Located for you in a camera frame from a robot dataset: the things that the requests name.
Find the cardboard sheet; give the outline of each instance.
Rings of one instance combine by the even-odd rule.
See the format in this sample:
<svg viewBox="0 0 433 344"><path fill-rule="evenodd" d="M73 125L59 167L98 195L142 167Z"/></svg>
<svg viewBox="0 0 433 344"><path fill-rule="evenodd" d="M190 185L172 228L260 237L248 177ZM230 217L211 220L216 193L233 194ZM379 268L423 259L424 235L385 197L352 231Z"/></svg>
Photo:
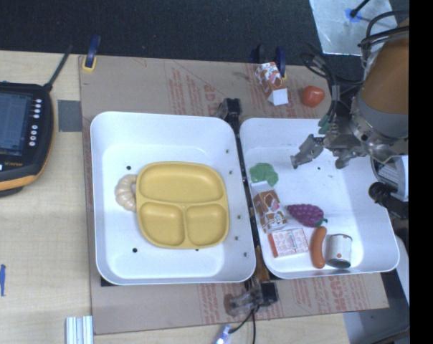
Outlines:
<svg viewBox="0 0 433 344"><path fill-rule="evenodd" d="M304 67L287 67L287 105L268 102L255 78L256 65L135 57L97 58L93 72L80 70L85 161L87 227L90 250L92 318L96 335L128 331L235 323L224 297L245 291L243 283L114 286L104 282L95 264L90 123L109 110L175 115L213 115L224 98L239 98L242 119L320 118L328 109L326 81ZM304 87L327 93L315 108L300 104ZM258 320L322 315L388 307L380 274L276 281L280 300L256 315Z"/></svg>

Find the dark floor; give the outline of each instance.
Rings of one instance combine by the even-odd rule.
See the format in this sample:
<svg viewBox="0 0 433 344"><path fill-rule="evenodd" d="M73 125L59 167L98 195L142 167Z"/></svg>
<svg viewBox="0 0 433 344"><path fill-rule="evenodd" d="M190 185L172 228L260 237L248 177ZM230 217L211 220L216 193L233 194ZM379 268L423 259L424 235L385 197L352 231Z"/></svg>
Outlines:
<svg viewBox="0 0 433 344"><path fill-rule="evenodd" d="M409 0L389 0L393 10ZM320 47L309 0L0 0L0 49L84 54L92 34L99 54L247 62L252 48L282 46L301 65L308 43ZM332 56L353 79L359 57Z"/></svg>

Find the screen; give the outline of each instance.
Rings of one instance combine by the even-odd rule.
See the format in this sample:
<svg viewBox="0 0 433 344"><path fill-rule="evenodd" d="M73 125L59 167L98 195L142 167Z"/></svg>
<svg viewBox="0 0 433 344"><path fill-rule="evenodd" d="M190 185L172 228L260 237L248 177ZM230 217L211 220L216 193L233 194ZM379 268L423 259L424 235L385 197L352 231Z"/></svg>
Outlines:
<svg viewBox="0 0 433 344"><path fill-rule="evenodd" d="M0 154L21 156L32 95L0 92Z"/></svg>

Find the yellow plate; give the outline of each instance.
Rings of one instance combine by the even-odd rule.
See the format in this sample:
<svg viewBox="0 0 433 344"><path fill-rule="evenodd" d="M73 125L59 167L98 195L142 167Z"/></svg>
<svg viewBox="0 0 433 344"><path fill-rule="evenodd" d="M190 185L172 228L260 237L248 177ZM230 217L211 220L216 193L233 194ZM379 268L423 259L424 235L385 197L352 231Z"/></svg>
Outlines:
<svg viewBox="0 0 433 344"><path fill-rule="evenodd" d="M138 174L135 194L138 224L156 246L202 249L219 244L228 234L226 188L209 166L151 163Z"/></svg>

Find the white tray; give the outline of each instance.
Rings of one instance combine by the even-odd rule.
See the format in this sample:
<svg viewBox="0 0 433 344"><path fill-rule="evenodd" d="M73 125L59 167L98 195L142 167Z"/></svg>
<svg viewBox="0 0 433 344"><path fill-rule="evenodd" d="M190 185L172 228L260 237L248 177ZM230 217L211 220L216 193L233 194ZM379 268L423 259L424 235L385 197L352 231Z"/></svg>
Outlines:
<svg viewBox="0 0 433 344"><path fill-rule="evenodd" d="M288 204L317 205L328 219L328 223L324 223L328 236L348 234L353 238L351 266L336 269L326 265L316 269L308 253L274 258L266 233L258 228L267 268L283 279L394 269L399 261L399 249L389 215L368 195L369 186L377 181L369 157L353 159L347 167L338 170L334 166L336 157L325 149L312 162L297 169L292 167L290 156L299 151L309 134L318 135L317 132L318 120L252 118L245 121L240 138L247 176L249 169L257 163L270 163L279 175L274 188L284 208ZM302 227L310 241L313 228L303 226L291 217L288 224ZM325 256L327 239L323 244Z"/></svg>
<svg viewBox="0 0 433 344"><path fill-rule="evenodd" d="M242 282L256 259L237 145L218 118L106 112L90 128L95 246L99 273L116 285ZM215 247L166 249L141 234L134 212L116 203L125 174L152 162L202 163L222 176L229 203L229 232Z"/></svg>

